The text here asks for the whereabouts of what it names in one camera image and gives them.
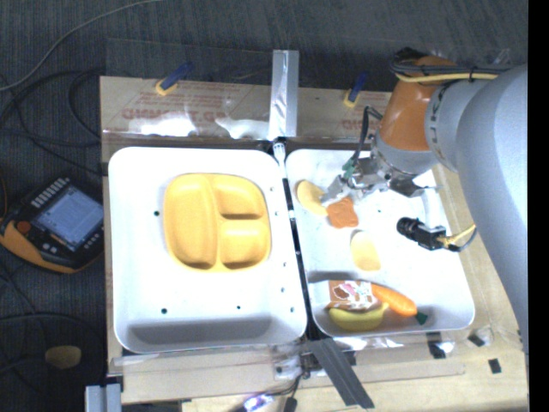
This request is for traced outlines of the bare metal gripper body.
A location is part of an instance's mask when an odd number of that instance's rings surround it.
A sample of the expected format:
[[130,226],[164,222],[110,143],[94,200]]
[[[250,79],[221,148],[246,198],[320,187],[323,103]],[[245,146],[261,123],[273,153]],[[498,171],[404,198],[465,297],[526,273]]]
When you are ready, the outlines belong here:
[[412,177],[392,167],[381,156],[351,157],[344,165],[348,187],[364,193],[391,190],[391,179]]

